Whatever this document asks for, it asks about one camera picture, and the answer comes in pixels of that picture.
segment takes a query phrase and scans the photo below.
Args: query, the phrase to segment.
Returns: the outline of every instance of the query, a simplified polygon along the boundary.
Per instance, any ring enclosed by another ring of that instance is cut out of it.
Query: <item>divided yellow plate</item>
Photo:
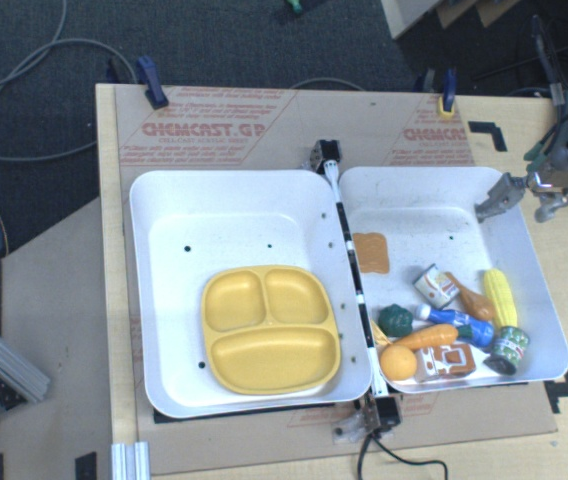
[[[206,353],[217,380],[247,395],[301,391],[340,365],[335,317],[322,283],[298,267],[226,270],[202,295]]]

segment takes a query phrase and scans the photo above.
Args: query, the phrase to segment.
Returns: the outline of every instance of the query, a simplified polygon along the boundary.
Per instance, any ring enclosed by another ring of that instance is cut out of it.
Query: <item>orange carrot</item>
[[[457,328],[451,324],[436,324],[412,332],[408,336],[395,340],[393,344],[404,345],[415,351],[426,347],[450,345],[457,339],[458,334]]]

